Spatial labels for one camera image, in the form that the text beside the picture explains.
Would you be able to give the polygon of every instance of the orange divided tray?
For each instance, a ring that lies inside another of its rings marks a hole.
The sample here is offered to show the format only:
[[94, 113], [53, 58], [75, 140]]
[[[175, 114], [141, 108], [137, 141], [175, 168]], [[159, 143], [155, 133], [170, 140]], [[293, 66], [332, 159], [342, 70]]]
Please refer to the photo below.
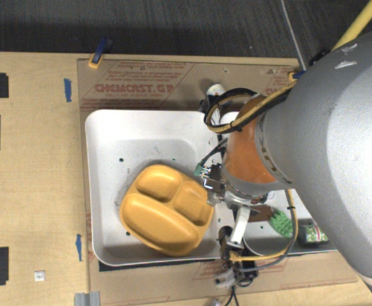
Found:
[[147, 246], [169, 256], [185, 256], [200, 244], [213, 212], [200, 184], [159, 164], [135, 179], [119, 216], [126, 230]]

